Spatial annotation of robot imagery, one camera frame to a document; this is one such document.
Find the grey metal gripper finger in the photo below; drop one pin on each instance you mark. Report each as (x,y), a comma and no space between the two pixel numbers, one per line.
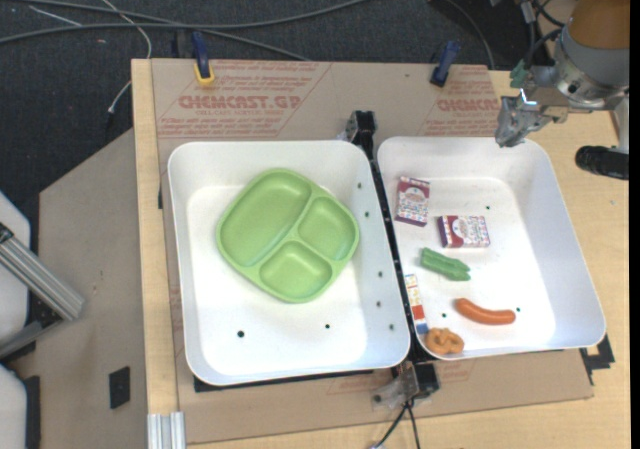
(506,122)
(526,126)

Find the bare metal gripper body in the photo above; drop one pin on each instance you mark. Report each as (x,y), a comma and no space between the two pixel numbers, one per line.
(575,89)

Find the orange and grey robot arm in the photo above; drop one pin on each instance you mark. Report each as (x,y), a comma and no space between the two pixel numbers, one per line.
(600,12)

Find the purple and white patterned carton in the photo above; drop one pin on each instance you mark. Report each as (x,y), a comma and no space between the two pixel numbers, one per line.
(465,231)

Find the white plastic tray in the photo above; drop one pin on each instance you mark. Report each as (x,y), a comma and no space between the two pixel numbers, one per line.
(540,247)
(280,337)

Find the red and white patterned carton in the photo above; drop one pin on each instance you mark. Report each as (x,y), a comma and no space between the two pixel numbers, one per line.
(413,202)

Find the green bean bunch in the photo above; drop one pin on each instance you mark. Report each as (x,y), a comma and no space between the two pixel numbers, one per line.
(442,264)

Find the orange sausage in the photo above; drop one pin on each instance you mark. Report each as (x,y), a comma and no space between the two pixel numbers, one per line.
(485,313)

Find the white carton with coloured squares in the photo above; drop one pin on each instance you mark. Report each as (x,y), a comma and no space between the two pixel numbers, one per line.
(416,304)

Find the orange pretzel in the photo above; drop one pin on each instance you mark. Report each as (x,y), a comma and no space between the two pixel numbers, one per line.
(444,342)

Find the brown cardboard board red print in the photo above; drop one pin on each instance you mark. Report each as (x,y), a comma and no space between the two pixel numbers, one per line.
(260,102)

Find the green divided plate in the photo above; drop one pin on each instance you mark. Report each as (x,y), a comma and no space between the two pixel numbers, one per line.
(270,217)

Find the black cylinder on white bracket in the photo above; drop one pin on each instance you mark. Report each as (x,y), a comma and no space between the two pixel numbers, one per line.
(602,163)

